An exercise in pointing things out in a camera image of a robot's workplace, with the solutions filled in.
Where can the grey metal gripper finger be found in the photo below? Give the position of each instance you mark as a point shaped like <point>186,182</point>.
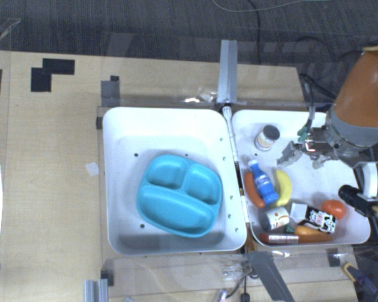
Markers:
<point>320,162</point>
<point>290,153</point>

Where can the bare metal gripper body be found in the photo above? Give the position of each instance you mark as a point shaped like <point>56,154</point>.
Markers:
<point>321,143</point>

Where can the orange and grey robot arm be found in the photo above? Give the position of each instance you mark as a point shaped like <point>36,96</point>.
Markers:
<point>362,87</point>

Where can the white plastic tray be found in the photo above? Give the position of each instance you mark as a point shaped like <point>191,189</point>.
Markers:
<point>126,131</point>
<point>315,187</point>

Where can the white can with dark lid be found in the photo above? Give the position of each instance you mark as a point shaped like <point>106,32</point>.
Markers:
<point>265,140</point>

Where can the yellow banana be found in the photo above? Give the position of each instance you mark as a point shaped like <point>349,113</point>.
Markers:
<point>285,184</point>

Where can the blue plastic bottle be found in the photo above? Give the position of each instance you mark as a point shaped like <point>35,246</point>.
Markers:
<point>263,184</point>

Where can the red tomato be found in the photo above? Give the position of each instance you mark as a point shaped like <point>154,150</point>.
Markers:
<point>334,208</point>

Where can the orange sausage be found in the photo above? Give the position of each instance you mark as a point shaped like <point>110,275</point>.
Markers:
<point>251,189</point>

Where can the white cube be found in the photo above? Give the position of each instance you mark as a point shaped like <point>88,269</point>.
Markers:
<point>297,211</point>

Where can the black and white milk carton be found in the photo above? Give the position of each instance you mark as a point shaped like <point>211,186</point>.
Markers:
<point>321,219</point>

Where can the thin black and white rod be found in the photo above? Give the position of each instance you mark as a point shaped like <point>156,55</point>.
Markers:
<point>232,138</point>

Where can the white can with orange print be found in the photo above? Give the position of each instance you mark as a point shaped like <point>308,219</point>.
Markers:
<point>275,218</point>

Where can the orange carrot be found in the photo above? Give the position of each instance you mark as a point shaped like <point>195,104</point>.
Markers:
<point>312,235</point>

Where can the red bottle with white label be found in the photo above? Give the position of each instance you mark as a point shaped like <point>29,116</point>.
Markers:
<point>278,238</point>

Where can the blue divided plate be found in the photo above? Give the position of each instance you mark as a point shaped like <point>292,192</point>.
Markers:
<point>176,200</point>

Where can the black cylinder on white bracket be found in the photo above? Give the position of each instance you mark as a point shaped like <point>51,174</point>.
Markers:
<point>352,197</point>

